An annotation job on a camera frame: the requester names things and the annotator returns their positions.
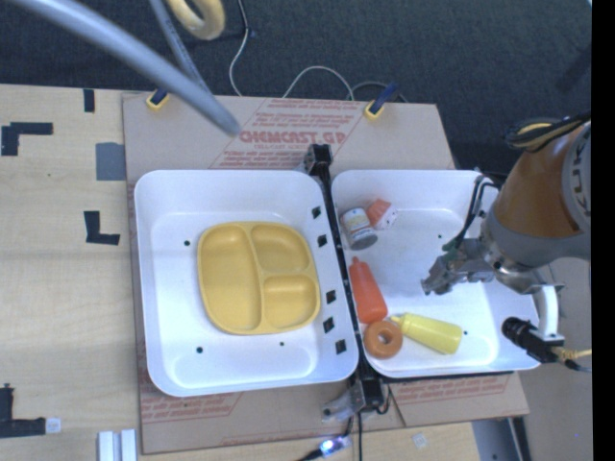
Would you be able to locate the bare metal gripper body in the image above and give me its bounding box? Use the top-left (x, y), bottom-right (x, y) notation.
top-left (449, 238), bottom-right (554, 295)

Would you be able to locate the white plastic tray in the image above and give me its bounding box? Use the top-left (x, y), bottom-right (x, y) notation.
top-left (133, 168), bottom-right (361, 399)
top-left (331, 168), bottom-right (544, 380)

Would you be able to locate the yellow bottle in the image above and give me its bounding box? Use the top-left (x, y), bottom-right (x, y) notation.
top-left (389, 311), bottom-right (464, 356)

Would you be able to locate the orange bottle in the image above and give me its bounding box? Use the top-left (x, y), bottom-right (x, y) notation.
top-left (348, 255), bottom-right (389, 326)

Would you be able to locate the orange and white carton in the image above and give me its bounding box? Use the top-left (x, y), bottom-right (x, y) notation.
top-left (366, 198), bottom-right (400, 231)

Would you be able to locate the orange doughnut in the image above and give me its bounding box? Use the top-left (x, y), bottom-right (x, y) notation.
top-left (362, 320), bottom-right (405, 360)

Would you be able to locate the small grey can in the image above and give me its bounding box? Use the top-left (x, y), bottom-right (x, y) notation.
top-left (338, 206), bottom-right (379, 252)

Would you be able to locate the thin black rod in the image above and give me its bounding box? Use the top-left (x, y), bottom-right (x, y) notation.
top-left (316, 159), bottom-right (372, 379)

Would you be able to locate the yellow divided plate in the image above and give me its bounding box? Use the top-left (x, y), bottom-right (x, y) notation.
top-left (196, 220), bottom-right (322, 337)

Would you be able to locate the brown cardboard board, red print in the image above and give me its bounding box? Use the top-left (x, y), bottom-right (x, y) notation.
top-left (121, 92), bottom-right (530, 456)

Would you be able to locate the black cylinder on white bracket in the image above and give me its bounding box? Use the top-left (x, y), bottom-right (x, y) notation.
top-left (501, 283), bottom-right (567, 364)

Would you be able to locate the black block with thin wires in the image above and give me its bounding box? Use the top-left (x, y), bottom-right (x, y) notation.
top-left (304, 143), bottom-right (333, 178)
top-left (354, 376), bottom-right (386, 411)

